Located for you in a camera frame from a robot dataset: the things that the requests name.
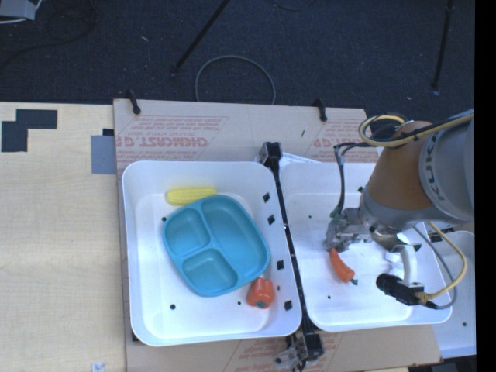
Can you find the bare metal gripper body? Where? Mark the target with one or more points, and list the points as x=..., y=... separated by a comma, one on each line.
x=358, y=223

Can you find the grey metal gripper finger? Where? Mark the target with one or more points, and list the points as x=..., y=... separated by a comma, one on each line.
x=344, y=245
x=330, y=242

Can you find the orange carrot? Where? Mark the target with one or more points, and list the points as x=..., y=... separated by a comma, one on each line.
x=342, y=267

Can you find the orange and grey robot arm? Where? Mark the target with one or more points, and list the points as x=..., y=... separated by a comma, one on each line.
x=410, y=169

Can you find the thin black rod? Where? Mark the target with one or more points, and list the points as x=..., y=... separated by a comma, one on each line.
x=288, y=238

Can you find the white plastic tray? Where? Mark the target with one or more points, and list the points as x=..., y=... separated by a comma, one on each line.
x=155, y=316
x=364, y=304

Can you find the orange bell pepper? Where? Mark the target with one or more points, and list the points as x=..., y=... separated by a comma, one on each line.
x=260, y=293

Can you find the blue divided plate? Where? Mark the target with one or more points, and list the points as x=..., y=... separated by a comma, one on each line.
x=217, y=242

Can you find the brown cardboard board red print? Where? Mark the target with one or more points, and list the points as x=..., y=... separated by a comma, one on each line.
x=240, y=130

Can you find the yellow corn cob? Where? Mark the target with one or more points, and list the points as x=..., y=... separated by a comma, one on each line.
x=190, y=195

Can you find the black cylinder on white bracket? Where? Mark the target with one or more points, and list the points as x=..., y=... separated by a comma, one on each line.
x=407, y=269

